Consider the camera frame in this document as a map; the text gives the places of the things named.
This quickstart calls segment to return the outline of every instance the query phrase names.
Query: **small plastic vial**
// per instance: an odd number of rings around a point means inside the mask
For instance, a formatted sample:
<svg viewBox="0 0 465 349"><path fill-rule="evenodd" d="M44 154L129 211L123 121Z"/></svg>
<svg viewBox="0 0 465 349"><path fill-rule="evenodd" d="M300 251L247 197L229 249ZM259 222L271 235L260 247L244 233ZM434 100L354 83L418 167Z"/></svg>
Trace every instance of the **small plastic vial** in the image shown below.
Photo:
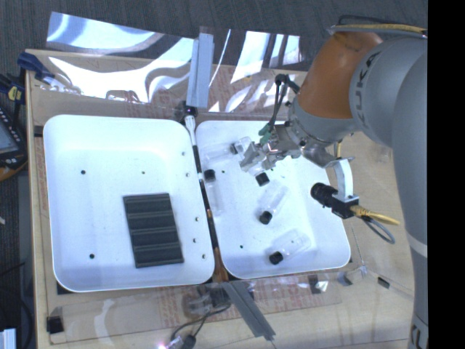
<svg viewBox="0 0 465 349"><path fill-rule="evenodd" d="M244 154L246 153L251 143L252 140L250 137L242 137L239 141L234 143L234 148L238 152L241 159L244 159Z"/></svg>
<svg viewBox="0 0 465 349"><path fill-rule="evenodd" d="M270 262L277 265L308 250L310 245L310 237L306 233L293 229L276 239L273 246L275 251L269 256Z"/></svg>
<svg viewBox="0 0 465 349"><path fill-rule="evenodd" d="M214 216L219 216L223 213L224 207L221 190L219 189L214 169L207 169L203 173L203 177L205 179L205 190L209 199L211 213L213 213Z"/></svg>
<svg viewBox="0 0 465 349"><path fill-rule="evenodd" d="M217 163L218 161L231 159L237 153L233 143L210 145L202 151L203 160L206 162L207 166Z"/></svg>
<svg viewBox="0 0 465 349"><path fill-rule="evenodd" d="M283 207L288 197L289 188L278 181L273 181L259 200L259 220L262 224L270 223Z"/></svg>

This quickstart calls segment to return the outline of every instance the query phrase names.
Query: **black rubber pad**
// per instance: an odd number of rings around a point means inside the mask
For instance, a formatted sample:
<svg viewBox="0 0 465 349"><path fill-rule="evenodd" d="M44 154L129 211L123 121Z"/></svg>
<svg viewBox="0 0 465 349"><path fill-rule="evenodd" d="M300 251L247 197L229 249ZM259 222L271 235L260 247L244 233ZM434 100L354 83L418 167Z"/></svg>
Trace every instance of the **black rubber pad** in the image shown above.
<svg viewBox="0 0 465 349"><path fill-rule="evenodd" d="M184 262L169 194L123 200L136 268Z"/></svg>

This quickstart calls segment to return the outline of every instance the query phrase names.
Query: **robotic arm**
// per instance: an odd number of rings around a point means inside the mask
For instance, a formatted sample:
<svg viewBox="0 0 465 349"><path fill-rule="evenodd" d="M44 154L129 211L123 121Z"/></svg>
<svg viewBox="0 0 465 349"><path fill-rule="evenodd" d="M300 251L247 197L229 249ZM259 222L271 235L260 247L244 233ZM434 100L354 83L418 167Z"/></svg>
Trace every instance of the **robotic arm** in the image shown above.
<svg viewBox="0 0 465 349"><path fill-rule="evenodd" d="M316 184L312 196L342 218L354 215L350 159L327 152L353 132L392 148L395 174L411 247L415 300L409 349L428 348L428 273L426 215L426 31L399 28L386 41L362 25L334 26L300 89L277 77L275 112L240 163L244 171L270 169L287 156L300 156L322 168L333 167L338 190ZM275 124L288 87L296 97L287 121Z"/></svg>

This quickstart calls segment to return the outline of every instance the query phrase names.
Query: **gray carpet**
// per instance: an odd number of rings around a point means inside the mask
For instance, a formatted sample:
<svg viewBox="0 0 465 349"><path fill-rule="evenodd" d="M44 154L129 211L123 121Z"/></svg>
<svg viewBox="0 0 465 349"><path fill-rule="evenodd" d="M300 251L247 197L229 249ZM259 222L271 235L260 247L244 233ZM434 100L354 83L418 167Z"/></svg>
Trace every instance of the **gray carpet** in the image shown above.
<svg viewBox="0 0 465 349"><path fill-rule="evenodd" d="M364 15L428 27L428 0L0 0L0 73L18 74L16 59L27 48L44 48L52 11L195 38L201 25L303 35L310 57L328 38L326 28L341 15ZM0 95L0 106L12 104ZM25 128L25 113L20 114ZM0 182L0 273L20 261L17 178ZM19 288L20 269L0 279ZM20 305L0 292L1 320L20 325Z"/></svg>

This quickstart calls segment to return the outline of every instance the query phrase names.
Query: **white tray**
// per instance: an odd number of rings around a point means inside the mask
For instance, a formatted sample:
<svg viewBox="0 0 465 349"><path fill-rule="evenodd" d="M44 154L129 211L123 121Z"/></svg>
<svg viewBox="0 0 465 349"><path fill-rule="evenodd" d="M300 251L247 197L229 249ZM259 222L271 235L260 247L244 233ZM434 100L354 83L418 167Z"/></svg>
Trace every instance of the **white tray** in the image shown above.
<svg viewBox="0 0 465 349"><path fill-rule="evenodd" d="M196 132L199 152L204 156L211 145L234 143L242 137L259 141L258 131L265 121L205 121ZM258 201L267 185L260 187L255 178L243 172L239 156L213 164L203 161L202 170L214 169L216 185L225 203L214 216L219 250L228 271L237 278L260 278L314 270L340 268L350 259L350 246L342 220L323 208L310 195L317 182L329 184L326 171L305 158L290 157L267 171L270 181L290 188L284 207L268 225L258 220ZM311 247L301 254L273 265L268 256L273 243L292 229L306 233Z"/></svg>
<svg viewBox="0 0 465 349"><path fill-rule="evenodd" d="M201 284L211 277L209 227L181 124L60 115L44 127L44 148L53 270L66 289ZM123 196L152 193L171 197L185 261L135 268Z"/></svg>

